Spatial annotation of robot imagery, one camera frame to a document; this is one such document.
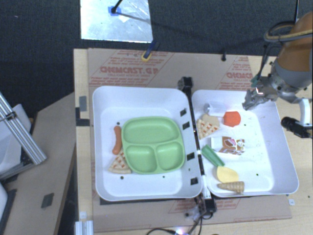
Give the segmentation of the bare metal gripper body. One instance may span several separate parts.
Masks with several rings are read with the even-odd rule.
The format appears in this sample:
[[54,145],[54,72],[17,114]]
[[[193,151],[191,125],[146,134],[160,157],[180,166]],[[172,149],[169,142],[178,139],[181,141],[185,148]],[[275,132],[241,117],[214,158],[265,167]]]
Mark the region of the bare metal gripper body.
[[255,102],[287,100],[289,84],[283,80],[260,78],[255,87]]

